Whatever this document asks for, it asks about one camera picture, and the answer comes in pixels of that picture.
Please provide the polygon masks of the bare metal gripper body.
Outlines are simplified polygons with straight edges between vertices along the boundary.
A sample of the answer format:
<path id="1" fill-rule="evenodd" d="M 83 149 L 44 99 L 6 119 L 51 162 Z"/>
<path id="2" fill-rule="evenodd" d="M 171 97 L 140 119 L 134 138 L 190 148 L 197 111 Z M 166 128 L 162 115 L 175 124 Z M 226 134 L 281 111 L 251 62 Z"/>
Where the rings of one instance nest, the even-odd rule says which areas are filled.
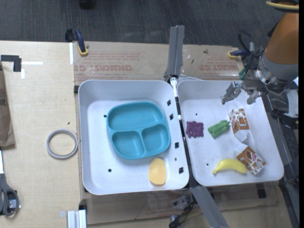
<path id="1" fill-rule="evenodd" d="M 245 90 L 258 92 L 272 92 L 282 94 L 288 87 L 289 82 L 277 78 L 263 65 L 257 69 L 250 69 L 244 79 Z"/>

